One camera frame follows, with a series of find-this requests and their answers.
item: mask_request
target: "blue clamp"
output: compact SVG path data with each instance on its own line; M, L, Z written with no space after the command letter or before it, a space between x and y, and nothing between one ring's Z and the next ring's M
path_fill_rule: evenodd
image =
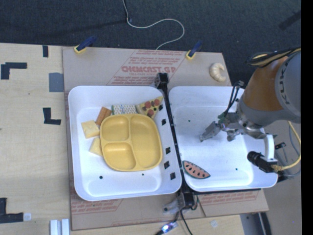
M201 48L202 48L202 41L199 40L199 41L195 44L195 46L194 46L190 51L188 51L188 52L186 53L186 58L187 58L188 60L193 59L193 58L195 57L195 55L196 55L196 51L200 51Z
M93 43L96 41L96 37L95 36L91 36L91 37L88 37L86 40L84 40L80 45L78 46L75 46L74 47L74 51L77 53L77 54L81 54L83 53L85 50L86 50L86 47L90 47L93 45Z

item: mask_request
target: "pizza slice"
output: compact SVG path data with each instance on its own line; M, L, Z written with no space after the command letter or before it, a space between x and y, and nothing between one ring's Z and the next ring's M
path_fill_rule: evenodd
M159 96L152 100L145 101L141 104L136 105L136 110L138 113L151 117L152 119L155 117L156 113L159 111L161 106L161 101L163 100L163 96Z

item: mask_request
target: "toy food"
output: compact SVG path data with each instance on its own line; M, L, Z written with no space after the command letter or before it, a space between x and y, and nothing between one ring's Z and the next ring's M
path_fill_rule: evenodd
M99 137L93 139L89 151L102 157L101 142Z
M185 172L194 178L205 179L211 176L207 171L189 161L184 160L182 165Z
M134 105L131 104L118 104L112 105L112 113L113 115L117 114L135 114L137 113Z
M103 119L105 119L106 117L110 116L112 113L111 110L105 108L105 107L102 107L100 112L99 112L99 115L97 117L97 120L95 121L95 123L97 125L101 125L101 122L103 121Z
M143 102L136 105L136 110L138 113L146 115L148 117L154 118L156 113L159 111L159 107L163 96L159 96L155 99Z
M226 77L221 75L221 70L225 70L224 66L220 63L215 63L210 67L209 73L216 81L224 82Z
M100 135L100 129L93 120L82 122L82 127L86 139Z

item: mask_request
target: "orange toy food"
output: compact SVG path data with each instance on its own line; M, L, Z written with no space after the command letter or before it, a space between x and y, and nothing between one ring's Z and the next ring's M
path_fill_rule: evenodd
M109 110L109 109L107 109L105 107L102 107L95 123L97 125L101 125L103 119L105 119L106 117L110 116L111 113L112 113L111 110Z

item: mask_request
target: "watermelon slice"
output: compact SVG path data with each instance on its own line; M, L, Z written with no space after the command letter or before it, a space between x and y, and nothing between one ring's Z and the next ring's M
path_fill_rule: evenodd
M182 165L185 172L193 178L205 179L211 176L207 171L189 161L184 160Z

